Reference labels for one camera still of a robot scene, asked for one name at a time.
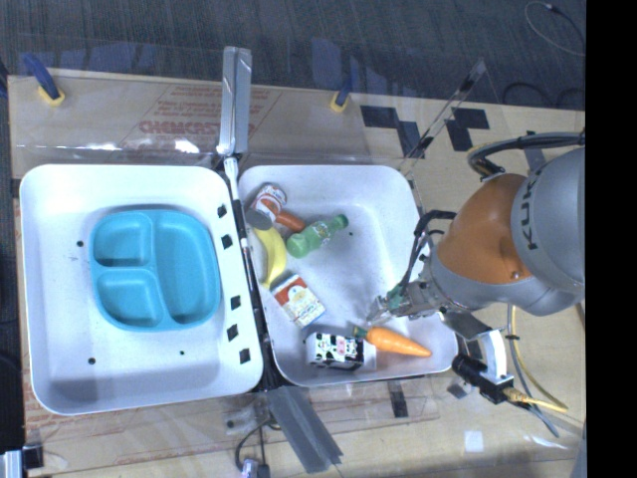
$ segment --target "yellow cable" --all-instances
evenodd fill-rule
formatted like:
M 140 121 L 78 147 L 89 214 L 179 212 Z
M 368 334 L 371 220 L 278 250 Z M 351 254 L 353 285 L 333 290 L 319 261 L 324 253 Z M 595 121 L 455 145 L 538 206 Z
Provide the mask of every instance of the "yellow cable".
M 512 313 L 511 313 L 511 331 L 514 335 L 517 335 L 517 330 L 516 330 L 516 306 L 512 306 Z M 562 401 L 558 400 L 557 398 L 555 398 L 552 394 L 550 394 L 548 391 L 546 391 L 541 384 L 539 384 L 539 382 L 537 382 L 537 380 L 535 380 L 535 377 L 532 376 L 531 372 L 529 371 L 529 369 L 527 368 L 527 366 L 525 365 L 524 360 L 522 359 L 522 354 L 520 353 L 520 348 L 518 347 L 518 341 L 517 340 L 513 340 L 513 344 L 514 344 L 514 352 L 516 353 L 516 357 L 518 358 L 518 362 L 520 364 L 520 368 L 524 371 L 524 373 L 529 377 L 529 380 L 535 385 L 535 387 L 537 389 L 539 389 L 539 391 L 541 391 L 541 393 L 546 397 L 549 398 L 552 403 L 550 402 L 545 402 L 543 400 L 538 400 L 536 398 L 532 398 L 530 396 L 526 396 L 524 395 L 525 399 L 524 400 L 517 400 L 517 401 L 523 401 L 525 403 L 535 403 L 537 405 L 541 405 L 543 407 L 546 408 L 551 408 L 553 410 L 556 410 L 558 412 L 567 412 L 568 411 L 568 406 L 563 403 Z

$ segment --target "banana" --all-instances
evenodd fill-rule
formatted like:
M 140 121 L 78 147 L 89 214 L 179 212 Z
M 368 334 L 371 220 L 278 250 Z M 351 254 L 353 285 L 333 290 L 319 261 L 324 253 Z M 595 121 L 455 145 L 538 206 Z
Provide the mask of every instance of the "banana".
M 268 230 L 260 230 L 258 228 L 253 228 L 253 230 L 268 255 L 268 269 L 266 271 L 266 277 L 261 284 L 266 289 L 270 289 L 272 282 L 279 278 L 286 270 L 286 265 L 288 264 L 286 243 L 275 227 L 270 227 Z

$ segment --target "table surface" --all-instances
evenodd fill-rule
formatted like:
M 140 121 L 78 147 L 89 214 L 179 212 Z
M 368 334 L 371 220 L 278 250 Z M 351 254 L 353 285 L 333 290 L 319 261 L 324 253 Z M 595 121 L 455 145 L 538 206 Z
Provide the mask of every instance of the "table surface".
M 85 103 L 97 87 L 117 97 L 117 91 L 144 84 L 212 87 L 216 84 L 118 75 L 55 72 L 70 95 L 86 89 Z M 138 138 L 121 130 L 130 122 L 113 114 L 121 107 L 93 113 L 81 120 L 78 112 L 58 119 L 30 92 L 31 82 L 13 78 L 11 138 L 13 174 L 20 178 L 38 162 L 58 159 L 36 156 L 33 146 L 51 151 L 71 134 L 95 131 L 113 136 L 105 141 L 121 145 Z M 15 94 L 22 91 L 22 96 Z M 253 87 L 250 161 L 294 161 L 303 154 L 313 162 L 347 160 L 388 164 L 413 180 L 417 203 L 427 208 L 458 210 L 480 180 L 466 162 L 468 144 L 477 145 L 527 134 L 528 131 L 581 131 L 584 113 L 464 103 L 430 146 L 425 157 L 404 160 L 401 139 L 422 134 L 444 107 L 443 101 L 352 94 L 343 113 L 329 108 L 332 93 L 276 87 Z M 24 102 L 19 105 L 13 102 Z M 140 113 L 135 114 L 139 121 Z M 116 121 L 108 127 L 106 122 Z M 559 154 L 547 151 L 546 157 Z M 524 154 L 507 152 L 498 160 L 507 171 L 526 174 Z M 16 229 L 20 228 L 16 201 Z M 21 236 L 16 231 L 21 249 Z M 21 292 L 23 362 L 29 363 L 25 324 L 24 278 L 18 265 Z M 505 306 L 494 304 L 478 317 L 493 328 L 507 324 Z M 541 385 L 568 405 L 565 414 L 547 411 L 559 432 L 555 437 L 536 417 L 509 404 L 493 405 L 466 388 L 451 371 L 391 382 L 340 384 L 313 388 L 310 400 L 343 455 L 341 463 L 318 477 L 369 476 L 569 476 L 586 418 L 585 338 L 583 307 L 537 318 L 519 315 L 520 346 L 526 366 Z M 509 357 L 509 370 L 514 370 Z M 467 393 L 457 398 L 451 386 Z M 30 476 L 240 476 L 234 450 L 243 433 L 227 427 L 254 395 L 213 398 L 129 409 L 105 414 L 63 417 L 47 411 L 35 398 L 29 369 L 24 370 L 26 430 L 29 443 L 42 443 L 45 467 Z M 408 415 L 396 417 L 391 391 L 398 388 Z M 266 458 L 276 477 L 305 474 L 303 465 L 280 431 L 264 430 Z M 259 438 L 251 437 L 242 458 L 261 458 Z

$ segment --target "white container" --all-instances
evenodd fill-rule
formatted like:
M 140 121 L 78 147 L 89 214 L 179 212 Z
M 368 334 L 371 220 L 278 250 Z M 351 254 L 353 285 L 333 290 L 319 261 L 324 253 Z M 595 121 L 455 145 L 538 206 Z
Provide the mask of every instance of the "white container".
M 230 195 L 218 174 L 197 166 L 43 165 L 23 178 L 20 204 L 31 375 L 45 407 L 108 411 L 238 394 L 258 383 L 259 338 Z M 207 227 L 222 290 L 210 320 L 143 333 L 100 314 L 90 234 L 124 208 L 181 210 Z
M 255 166 L 239 179 L 241 199 L 249 204 L 267 182 L 286 192 L 284 210 L 307 223 L 340 213 L 349 220 L 347 228 L 307 257 L 295 259 L 288 254 L 287 274 L 299 274 L 325 306 L 315 323 L 300 330 L 272 293 L 260 286 L 274 358 L 283 376 L 298 385 L 319 386 L 448 369 L 458 344 L 454 333 L 436 316 L 414 321 L 397 318 L 384 325 L 431 350 L 429 358 L 378 352 L 375 366 L 354 371 L 316 368 L 306 362 L 307 335 L 316 331 L 351 334 L 353 325 L 365 324 L 375 297 L 384 296 L 404 275 L 418 221 L 407 180 L 382 165 Z M 278 228 L 285 233 L 285 228 Z M 249 239 L 257 276 L 263 278 L 267 258 L 254 232 Z

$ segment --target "orange carrot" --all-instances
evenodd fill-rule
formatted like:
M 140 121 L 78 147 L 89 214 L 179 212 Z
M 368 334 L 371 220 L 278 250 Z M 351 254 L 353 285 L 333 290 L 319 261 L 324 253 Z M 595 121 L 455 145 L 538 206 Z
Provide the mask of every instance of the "orange carrot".
M 420 356 L 422 358 L 428 358 L 431 355 L 431 351 L 429 351 L 429 349 L 424 348 L 420 344 L 416 344 L 413 340 L 409 340 L 408 338 L 388 330 L 387 328 L 371 328 L 369 330 L 364 330 L 359 326 L 355 326 L 354 336 L 357 338 L 364 338 L 380 351 L 386 351 L 388 353 Z
M 301 232 L 304 228 L 306 228 L 304 220 L 286 211 L 280 211 L 279 214 L 277 214 L 276 221 L 277 223 L 281 223 L 288 227 L 293 232 Z

